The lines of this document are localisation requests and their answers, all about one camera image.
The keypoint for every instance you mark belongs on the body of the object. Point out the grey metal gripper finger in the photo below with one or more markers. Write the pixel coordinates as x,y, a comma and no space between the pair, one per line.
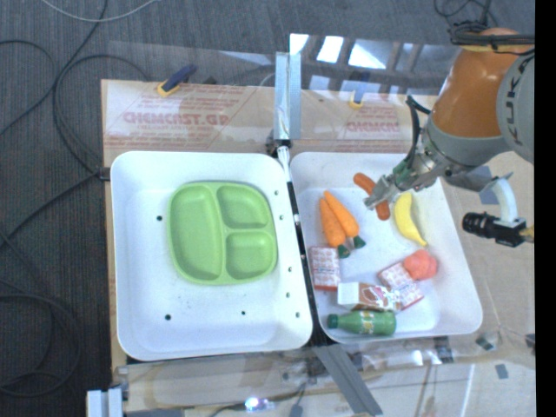
389,194
377,189

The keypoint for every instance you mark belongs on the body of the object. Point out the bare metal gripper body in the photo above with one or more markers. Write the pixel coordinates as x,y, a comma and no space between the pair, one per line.
419,173

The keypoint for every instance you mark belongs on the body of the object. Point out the salmon pink lumpy toy food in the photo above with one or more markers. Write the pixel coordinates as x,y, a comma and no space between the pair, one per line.
420,265

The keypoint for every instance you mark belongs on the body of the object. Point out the brown cardboard board red print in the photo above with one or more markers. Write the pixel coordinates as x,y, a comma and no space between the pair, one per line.
182,115

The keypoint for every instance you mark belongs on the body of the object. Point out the black cylinder on white bracket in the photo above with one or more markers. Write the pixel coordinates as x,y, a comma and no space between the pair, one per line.
495,226

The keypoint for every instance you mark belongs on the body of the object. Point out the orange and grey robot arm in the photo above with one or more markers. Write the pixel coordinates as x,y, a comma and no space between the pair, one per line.
467,102

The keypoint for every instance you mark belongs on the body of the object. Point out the orange-red sausage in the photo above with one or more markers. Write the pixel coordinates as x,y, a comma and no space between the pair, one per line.
364,182

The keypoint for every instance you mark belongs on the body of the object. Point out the green bottle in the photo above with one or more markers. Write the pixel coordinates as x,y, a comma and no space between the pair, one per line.
369,323

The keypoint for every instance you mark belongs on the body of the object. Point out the white plastic tray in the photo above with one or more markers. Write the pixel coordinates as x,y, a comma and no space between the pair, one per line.
200,319
447,276

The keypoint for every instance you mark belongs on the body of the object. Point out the red and white packet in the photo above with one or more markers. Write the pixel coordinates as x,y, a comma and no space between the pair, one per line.
397,278
324,268

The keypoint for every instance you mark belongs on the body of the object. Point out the white and brown carton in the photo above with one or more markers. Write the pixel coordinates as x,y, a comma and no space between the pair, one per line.
360,294

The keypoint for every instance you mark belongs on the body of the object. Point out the green divided plate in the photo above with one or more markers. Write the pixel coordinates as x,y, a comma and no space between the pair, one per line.
195,233

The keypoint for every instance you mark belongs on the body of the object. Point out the orange carrot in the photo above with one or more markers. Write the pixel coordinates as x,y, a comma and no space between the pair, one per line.
332,228
345,220

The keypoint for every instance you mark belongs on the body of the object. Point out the yellow banana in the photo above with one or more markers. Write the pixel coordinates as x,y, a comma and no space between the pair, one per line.
406,220

